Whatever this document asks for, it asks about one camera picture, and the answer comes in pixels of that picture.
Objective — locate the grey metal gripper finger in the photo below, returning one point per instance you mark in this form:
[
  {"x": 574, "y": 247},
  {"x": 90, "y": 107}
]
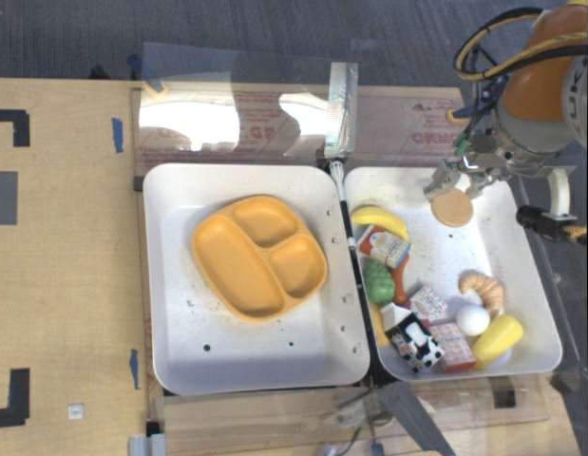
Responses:
[
  {"x": 479, "y": 185},
  {"x": 441, "y": 181}
]

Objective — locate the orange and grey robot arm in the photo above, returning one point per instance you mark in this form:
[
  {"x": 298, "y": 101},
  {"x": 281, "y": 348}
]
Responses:
[{"x": 536, "y": 88}]

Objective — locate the green broccoli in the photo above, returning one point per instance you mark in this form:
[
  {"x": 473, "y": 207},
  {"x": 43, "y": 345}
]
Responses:
[{"x": 378, "y": 283}]

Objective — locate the tan round biscuit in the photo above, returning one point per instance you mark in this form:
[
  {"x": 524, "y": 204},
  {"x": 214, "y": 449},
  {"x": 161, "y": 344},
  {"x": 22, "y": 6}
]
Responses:
[{"x": 451, "y": 208}]

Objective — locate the small white pink carton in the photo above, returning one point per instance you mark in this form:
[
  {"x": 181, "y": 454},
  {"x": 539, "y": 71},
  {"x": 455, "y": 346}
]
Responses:
[{"x": 429, "y": 303}]

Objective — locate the white blue red carton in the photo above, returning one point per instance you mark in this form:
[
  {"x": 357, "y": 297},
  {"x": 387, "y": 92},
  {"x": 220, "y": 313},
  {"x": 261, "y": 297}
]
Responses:
[{"x": 386, "y": 247}]

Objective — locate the black cylinder on white bracket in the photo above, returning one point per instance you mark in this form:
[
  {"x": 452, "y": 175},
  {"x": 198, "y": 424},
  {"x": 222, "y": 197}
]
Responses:
[{"x": 543, "y": 221}]

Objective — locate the yellow toy food piece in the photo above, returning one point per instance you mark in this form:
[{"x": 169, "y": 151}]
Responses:
[{"x": 379, "y": 328}]

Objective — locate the yellow banana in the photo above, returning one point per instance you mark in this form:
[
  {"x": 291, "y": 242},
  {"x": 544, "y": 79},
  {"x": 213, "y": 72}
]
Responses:
[{"x": 379, "y": 216}]

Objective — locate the tan croissant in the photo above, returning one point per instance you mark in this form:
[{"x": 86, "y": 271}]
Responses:
[{"x": 488, "y": 290}]

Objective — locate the cow print milk carton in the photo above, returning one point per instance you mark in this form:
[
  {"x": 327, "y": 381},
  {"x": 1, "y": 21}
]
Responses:
[{"x": 414, "y": 342}]

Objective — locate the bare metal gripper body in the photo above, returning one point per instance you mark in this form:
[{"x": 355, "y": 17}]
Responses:
[{"x": 488, "y": 157}]

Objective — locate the orange carrot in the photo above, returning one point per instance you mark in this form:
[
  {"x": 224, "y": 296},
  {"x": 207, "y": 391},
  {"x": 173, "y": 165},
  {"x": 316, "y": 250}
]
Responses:
[{"x": 400, "y": 288}]

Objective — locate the white plastic tray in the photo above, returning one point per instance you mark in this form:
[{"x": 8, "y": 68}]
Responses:
[
  {"x": 179, "y": 302},
  {"x": 445, "y": 259}
]

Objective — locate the yellow lemon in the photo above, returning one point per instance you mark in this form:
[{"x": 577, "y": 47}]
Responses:
[{"x": 498, "y": 337}]

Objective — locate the white egg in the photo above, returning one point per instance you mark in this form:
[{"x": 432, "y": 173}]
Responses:
[{"x": 472, "y": 320}]

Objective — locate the orange divided plate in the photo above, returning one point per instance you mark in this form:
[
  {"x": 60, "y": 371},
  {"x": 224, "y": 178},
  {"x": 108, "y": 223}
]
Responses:
[{"x": 236, "y": 264}]

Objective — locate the pink box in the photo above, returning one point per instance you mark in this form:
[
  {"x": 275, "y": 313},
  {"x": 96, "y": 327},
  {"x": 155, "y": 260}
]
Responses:
[{"x": 452, "y": 347}]

